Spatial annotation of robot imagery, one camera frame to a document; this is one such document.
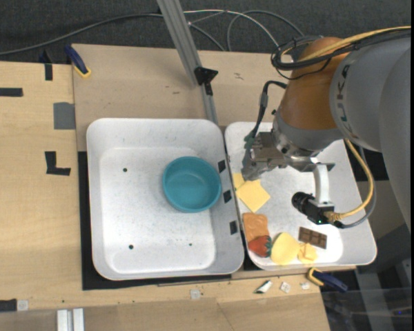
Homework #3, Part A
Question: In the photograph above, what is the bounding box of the brown toast slice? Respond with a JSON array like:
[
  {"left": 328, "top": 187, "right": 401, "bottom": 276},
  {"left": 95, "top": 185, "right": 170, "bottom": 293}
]
[{"left": 241, "top": 212, "right": 271, "bottom": 243}]

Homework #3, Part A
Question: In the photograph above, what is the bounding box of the red strawberry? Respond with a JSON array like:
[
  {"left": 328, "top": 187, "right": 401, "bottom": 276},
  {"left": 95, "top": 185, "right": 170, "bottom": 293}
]
[{"left": 247, "top": 234, "right": 273, "bottom": 259}]

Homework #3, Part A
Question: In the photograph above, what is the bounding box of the large yellow cheese slice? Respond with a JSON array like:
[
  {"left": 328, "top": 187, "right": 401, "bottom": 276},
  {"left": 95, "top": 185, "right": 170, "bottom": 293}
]
[{"left": 235, "top": 179, "right": 272, "bottom": 214}]

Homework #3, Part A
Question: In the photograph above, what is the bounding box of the yellow lemon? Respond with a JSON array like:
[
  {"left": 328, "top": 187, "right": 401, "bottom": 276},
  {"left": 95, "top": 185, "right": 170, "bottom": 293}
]
[{"left": 269, "top": 232, "right": 302, "bottom": 266}]

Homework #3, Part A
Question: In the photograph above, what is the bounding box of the white plastic tray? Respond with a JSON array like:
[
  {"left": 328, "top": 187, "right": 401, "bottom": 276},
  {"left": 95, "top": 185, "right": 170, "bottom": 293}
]
[
  {"left": 86, "top": 117, "right": 246, "bottom": 281},
  {"left": 224, "top": 121, "right": 378, "bottom": 272}
]

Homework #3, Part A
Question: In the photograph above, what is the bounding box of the yellow cheese wedge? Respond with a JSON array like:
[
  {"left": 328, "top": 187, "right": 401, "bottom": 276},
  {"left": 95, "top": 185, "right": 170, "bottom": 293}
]
[{"left": 297, "top": 242, "right": 319, "bottom": 265}]

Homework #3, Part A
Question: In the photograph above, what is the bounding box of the brown flat board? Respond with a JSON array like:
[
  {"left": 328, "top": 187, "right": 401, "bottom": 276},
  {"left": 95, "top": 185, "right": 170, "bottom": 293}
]
[{"left": 71, "top": 43, "right": 358, "bottom": 310}]

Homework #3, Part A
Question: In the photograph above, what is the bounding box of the brown chocolate bar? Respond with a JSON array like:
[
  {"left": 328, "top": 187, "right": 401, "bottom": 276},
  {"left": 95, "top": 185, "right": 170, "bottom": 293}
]
[{"left": 297, "top": 226, "right": 328, "bottom": 250}]

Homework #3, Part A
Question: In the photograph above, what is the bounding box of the small white packet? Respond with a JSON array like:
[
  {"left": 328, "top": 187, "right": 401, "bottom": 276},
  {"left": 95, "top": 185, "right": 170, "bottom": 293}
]
[{"left": 253, "top": 280, "right": 274, "bottom": 294}]

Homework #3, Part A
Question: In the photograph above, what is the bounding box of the black cylinder on white bracket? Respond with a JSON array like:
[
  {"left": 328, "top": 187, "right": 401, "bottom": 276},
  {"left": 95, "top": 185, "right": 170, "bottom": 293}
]
[{"left": 290, "top": 162, "right": 337, "bottom": 225}]

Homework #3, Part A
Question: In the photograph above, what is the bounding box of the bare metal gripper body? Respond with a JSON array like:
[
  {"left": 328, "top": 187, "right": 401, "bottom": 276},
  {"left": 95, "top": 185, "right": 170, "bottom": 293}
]
[{"left": 249, "top": 131, "right": 320, "bottom": 172}]

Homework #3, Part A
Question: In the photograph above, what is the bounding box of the teal bowl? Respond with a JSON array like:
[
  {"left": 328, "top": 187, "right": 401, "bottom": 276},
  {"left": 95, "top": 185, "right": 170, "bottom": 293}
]
[{"left": 161, "top": 155, "right": 223, "bottom": 214}]

